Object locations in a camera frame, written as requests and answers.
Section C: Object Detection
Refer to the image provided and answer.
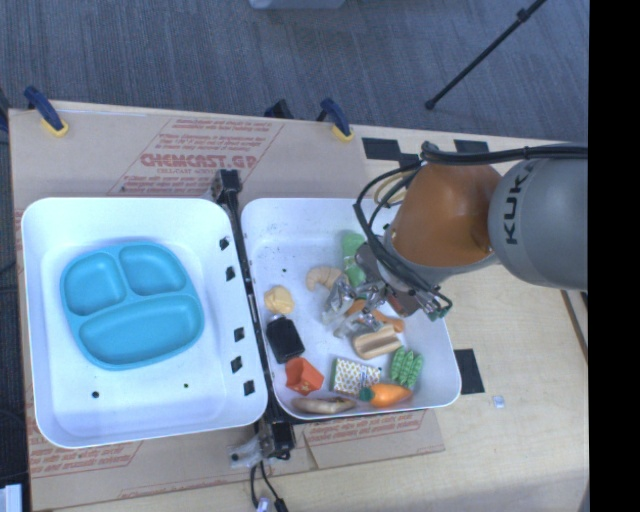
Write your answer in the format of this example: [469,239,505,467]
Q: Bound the hot dog bun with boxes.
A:
[351,324,404,362]

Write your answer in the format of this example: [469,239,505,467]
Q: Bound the brown cardboard board red print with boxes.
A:
[7,99,447,512]

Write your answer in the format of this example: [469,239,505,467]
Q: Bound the white plastic tray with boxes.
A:
[20,196,269,450]
[240,197,463,422]

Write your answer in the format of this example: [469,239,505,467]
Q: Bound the green pea pods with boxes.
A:
[389,345,425,391]

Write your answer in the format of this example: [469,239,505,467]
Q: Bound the orange carton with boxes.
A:
[284,356,326,398]

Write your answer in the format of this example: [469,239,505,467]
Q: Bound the tan pizza slice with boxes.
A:
[290,395,358,416]

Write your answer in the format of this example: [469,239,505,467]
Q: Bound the tan croissant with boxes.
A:
[305,265,347,293]

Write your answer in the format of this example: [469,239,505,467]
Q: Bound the orange carrot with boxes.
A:
[358,381,414,409]

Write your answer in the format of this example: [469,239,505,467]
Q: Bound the yellow bread roll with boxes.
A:
[263,284,295,317]

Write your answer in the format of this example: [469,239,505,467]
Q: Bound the orange sausage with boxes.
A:
[344,298,406,335]

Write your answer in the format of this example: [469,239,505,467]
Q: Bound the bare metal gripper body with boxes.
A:
[354,242,442,319]

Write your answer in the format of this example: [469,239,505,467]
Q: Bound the blue divided plate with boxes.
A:
[59,242,206,372]

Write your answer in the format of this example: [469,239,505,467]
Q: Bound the yellow and green patterned carton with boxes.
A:
[328,356,384,398]

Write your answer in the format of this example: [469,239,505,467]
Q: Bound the black bottle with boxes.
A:
[265,315,307,365]

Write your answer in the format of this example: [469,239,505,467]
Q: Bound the thin black rod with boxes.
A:
[223,192,282,426]

